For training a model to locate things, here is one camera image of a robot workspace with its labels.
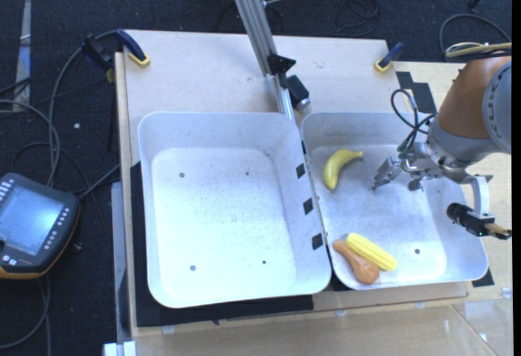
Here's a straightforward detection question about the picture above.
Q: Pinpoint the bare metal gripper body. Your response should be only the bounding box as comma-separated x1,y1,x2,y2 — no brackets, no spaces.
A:
398,141,478,186

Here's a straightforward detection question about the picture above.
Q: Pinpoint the white plastic tray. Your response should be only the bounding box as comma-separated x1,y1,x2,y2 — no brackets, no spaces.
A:
137,111,333,310
300,112,490,292

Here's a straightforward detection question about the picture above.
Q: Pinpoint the yellow banana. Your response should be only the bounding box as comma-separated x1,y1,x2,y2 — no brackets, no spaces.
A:
322,148,365,191

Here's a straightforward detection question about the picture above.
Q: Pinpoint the thin black and white rod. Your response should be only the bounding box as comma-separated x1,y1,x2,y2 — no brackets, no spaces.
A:
300,139,330,252

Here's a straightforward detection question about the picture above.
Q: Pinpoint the yellow corn cob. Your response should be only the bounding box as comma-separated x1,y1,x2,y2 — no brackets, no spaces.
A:
344,232,399,272

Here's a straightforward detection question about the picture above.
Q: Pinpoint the brown chicken drumstick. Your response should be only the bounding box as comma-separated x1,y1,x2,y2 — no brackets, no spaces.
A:
332,239,381,286

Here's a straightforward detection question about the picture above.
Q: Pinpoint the pale wood board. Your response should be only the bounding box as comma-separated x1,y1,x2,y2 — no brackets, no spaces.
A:
120,29,470,313

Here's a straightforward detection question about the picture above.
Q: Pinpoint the black cylinder on white bracket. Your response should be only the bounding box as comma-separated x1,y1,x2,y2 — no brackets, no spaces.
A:
446,174,497,238

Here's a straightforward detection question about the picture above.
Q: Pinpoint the black block with thin wires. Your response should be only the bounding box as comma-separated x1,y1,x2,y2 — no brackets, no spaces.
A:
285,74,312,111

